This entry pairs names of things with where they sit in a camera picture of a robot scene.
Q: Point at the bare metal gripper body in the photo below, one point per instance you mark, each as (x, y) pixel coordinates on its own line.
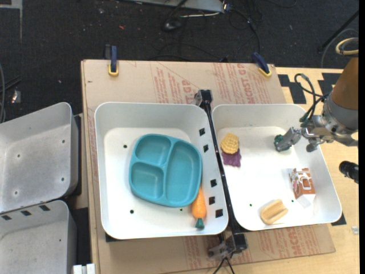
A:
(328, 131)

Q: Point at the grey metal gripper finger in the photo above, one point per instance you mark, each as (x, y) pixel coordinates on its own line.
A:
(312, 146)
(289, 138)

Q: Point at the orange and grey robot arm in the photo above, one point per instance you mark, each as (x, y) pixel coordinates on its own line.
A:
(346, 93)

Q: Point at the dark green broccoli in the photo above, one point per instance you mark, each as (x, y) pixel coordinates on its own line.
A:
(277, 139)

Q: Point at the brown and white carton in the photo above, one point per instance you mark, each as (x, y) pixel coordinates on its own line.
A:
(303, 184)

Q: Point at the white plastic tray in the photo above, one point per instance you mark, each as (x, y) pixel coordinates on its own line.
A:
(119, 181)
(265, 181)

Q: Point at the yellow waffle biscuit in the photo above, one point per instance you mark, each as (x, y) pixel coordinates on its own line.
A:
(229, 143)

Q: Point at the purple grapes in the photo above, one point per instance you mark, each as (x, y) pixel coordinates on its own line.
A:
(231, 160)

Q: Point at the thin black rod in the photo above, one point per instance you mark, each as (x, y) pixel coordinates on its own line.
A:
(221, 164)

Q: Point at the tan bread bun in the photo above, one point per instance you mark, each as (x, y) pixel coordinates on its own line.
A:
(273, 212)

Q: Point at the orange carrot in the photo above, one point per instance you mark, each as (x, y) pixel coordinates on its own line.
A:
(198, 205)

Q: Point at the blue divided plate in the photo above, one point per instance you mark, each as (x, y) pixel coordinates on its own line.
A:
(168, 170)

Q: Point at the brown cardboard board red print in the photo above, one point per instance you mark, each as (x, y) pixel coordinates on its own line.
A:
(171, 78)

